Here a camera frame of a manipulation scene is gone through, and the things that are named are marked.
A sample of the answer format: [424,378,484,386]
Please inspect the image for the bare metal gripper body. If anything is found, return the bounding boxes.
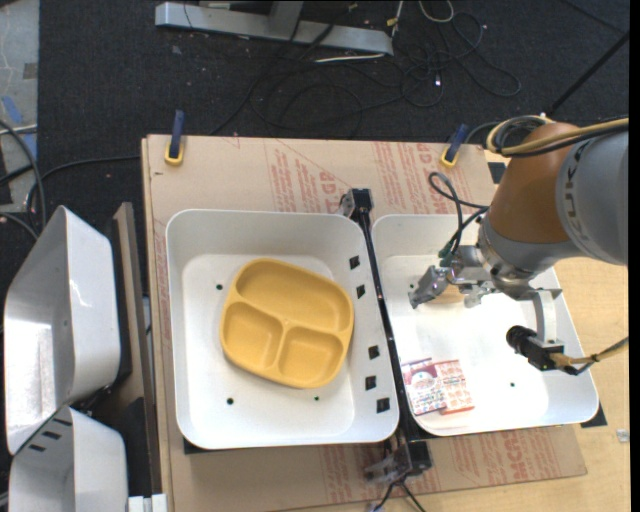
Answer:
[446,244,535,301]

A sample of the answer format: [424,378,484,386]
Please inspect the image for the tan round bread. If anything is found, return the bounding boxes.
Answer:
[427,283,467,306]

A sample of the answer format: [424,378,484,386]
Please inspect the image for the thin black rod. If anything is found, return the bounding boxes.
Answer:
[355,208,417,442]

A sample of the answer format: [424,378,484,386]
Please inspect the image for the red and white printed carton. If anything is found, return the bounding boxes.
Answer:
[400,356,477,418]

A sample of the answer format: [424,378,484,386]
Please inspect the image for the yellow divided plate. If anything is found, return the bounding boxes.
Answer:
[218,257,357,391]

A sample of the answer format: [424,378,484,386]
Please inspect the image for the brown cardboard board red print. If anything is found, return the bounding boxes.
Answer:
[140,133,589,512]

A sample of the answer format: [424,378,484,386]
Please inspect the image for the black cylinder on white bracket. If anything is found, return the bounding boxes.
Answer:
[505,288,567,373]

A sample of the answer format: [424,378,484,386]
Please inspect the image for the black block with thin wires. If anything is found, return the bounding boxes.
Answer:
[363,439,434,482]
[341,187,376,219]

